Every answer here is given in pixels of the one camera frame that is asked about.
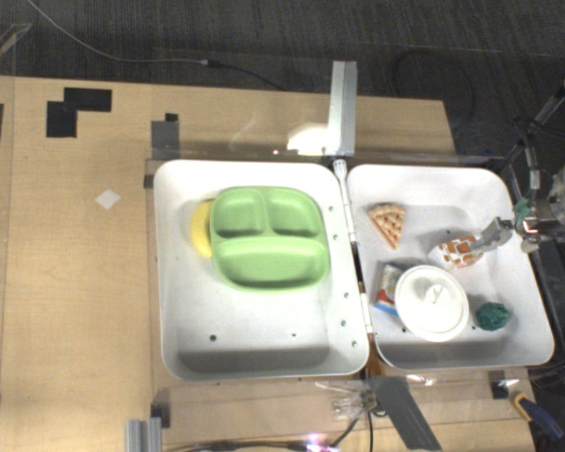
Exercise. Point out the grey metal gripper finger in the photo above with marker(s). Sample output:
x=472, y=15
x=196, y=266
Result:
x=483, y=246
x=499, y=230

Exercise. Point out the orange and white patterned carton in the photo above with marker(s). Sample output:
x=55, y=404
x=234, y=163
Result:
x=454, y=252

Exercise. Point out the white plastic tray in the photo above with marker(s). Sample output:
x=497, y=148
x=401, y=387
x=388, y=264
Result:
x=263, y=327
x=452, y=186

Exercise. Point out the green broccoli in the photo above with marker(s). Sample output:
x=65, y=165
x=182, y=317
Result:
x=492, y=317

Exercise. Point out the white bowl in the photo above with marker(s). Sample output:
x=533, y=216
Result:
x=431, y=306

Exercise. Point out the toy pizza slice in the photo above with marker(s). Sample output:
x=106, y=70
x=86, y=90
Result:
x=388, y=221

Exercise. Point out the white red and blue can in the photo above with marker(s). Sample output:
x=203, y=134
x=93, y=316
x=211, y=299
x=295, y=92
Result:
x=386, y=287

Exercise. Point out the thin black and white rod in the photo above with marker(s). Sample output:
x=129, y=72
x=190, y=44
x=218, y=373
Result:
x=347, y=210

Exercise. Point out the green divided plate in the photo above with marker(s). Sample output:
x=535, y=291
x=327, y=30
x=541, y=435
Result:
x=268, y=247

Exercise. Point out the pale wood board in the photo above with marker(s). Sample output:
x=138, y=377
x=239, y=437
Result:
x=263, y=412

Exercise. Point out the yellow banana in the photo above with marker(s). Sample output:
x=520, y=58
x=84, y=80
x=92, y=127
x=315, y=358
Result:
x=200, y=233

